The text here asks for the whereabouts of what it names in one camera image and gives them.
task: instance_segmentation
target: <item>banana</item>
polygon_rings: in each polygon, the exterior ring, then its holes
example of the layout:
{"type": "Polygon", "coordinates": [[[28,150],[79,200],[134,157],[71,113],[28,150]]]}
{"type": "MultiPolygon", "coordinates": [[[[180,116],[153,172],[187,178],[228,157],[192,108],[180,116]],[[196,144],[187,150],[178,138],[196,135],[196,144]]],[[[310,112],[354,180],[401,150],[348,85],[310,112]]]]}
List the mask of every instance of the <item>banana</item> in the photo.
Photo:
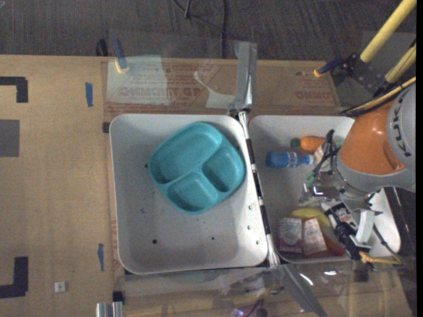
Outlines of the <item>banana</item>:
{"type": "Polygon", "coordinates": [[[316,217],[321,227],[330,227],[330,221],[328,217],[322,211],[315,208],[298,208],[294,210],[291,215],[289,215],[289,217],[296,219],[312,219],[313,217],[316,217]]]}

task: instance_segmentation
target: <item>gray floor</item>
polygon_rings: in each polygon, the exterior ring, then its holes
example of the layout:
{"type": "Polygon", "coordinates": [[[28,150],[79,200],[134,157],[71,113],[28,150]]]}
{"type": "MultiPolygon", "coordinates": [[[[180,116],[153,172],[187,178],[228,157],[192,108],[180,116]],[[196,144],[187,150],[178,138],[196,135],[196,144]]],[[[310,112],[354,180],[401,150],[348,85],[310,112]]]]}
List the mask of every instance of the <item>gray floor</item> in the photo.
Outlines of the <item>gray floor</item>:
{"type": "MultiPolygon", "coordinates": [[[[176,1],[184,6],[186,0],[176,1]]],[[[232,40],[254,40],[259,59],[330,61],[360,53],[401,1],[192,0],[192,18],[184,18],[172,0],[0,0],[0,54],[96,55],[99,39],[110,43],[117,35],[131,39],[128,55],[233,58],[232,40]]],[[[415,36],[416,9],[375,58],[377,69],[386,73],[415,36]]],[[[415,74],[414,65],[403,79],[415,74]]],[[[371,97],[338,92],[344,106],[371,97]]],[[[415,194],[399,195],[415,245],[415,194]]],[[[403,273],[412,306],[413,271],[403,273]]]]}

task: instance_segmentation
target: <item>blue bottle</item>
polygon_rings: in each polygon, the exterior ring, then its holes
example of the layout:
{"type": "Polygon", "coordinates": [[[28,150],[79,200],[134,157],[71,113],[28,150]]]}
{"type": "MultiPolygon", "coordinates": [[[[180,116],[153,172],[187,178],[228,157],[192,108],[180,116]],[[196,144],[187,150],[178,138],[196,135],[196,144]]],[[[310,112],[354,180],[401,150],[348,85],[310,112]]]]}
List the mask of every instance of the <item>blue bottle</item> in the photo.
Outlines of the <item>blue bottle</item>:
{"type": "Polygon", "coordinates": [[[293,151],[270,151],[266,155],[266,164],[270,168],[295,168],[300,164],[312,164],[313,155],[298,155],[293,151]]]}

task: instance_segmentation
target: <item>yellow tube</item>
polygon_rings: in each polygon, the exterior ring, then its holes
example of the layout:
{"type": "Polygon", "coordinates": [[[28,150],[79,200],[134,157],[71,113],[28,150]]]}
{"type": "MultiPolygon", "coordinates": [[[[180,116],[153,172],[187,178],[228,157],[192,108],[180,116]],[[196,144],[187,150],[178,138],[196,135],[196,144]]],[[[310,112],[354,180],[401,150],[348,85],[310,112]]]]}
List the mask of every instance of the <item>yellow tube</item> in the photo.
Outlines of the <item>yellow tube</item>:
{"type": "Polygon", "coordinates": [[[408,51],[404,54],[401,60],[385,75],[385,80],[389,83],[395,83],[401,77],[404,72],[411,67],[411,65],[416,62],[417,49],[414,44],[413,47],[410,47],[408,51]]]}
{"type": "Polygon", "coordinates": [[[373,40],[367,45],[365,50],[361,53],[360,59],[369,63],[375,54],[382,48],[393,32],[399,27],[404,19],[417,5],[417,0],[402,0],[397,9],[392,13],[389,19],[385,22],[379,32],[375,35],[373,40]]]}

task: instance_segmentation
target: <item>gray square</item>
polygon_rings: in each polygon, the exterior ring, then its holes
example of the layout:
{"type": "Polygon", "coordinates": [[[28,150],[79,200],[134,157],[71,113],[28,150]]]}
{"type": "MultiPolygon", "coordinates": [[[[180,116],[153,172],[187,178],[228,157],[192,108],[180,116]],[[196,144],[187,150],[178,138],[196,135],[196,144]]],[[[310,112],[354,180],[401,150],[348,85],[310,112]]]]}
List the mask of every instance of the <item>gray square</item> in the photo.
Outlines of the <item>gray square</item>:
{"type": "Polygon", "coordinates": [[[19,157],[19,120],[0,120],[0,157],[19,157]]]}

